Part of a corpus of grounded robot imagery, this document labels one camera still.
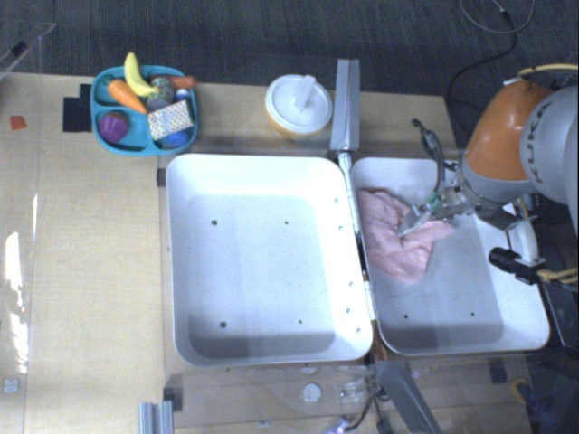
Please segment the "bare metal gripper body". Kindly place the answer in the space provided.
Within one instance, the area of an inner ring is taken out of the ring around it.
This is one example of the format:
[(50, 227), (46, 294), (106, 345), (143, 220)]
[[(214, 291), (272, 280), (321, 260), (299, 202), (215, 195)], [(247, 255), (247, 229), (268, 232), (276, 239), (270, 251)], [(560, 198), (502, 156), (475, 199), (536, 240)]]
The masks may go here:
[(447, 186), (432, 191), (427, 198), (427, 213), (434, 220), (449, 220), (458, 215), (480, 211), (480, 198), (467, 185)]

